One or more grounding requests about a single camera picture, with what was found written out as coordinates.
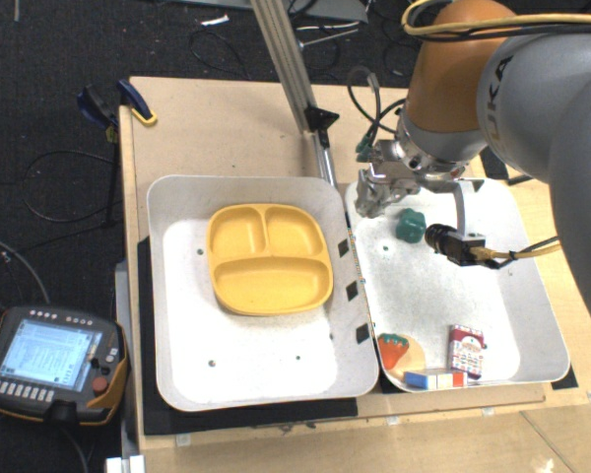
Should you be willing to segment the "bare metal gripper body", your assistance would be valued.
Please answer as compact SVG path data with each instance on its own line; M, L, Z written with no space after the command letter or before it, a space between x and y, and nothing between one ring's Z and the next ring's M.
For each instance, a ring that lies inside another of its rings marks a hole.
M379 140L370 152L368 193L376 201L400 201L421 189L449 192L466 165L434 157L411 141Z

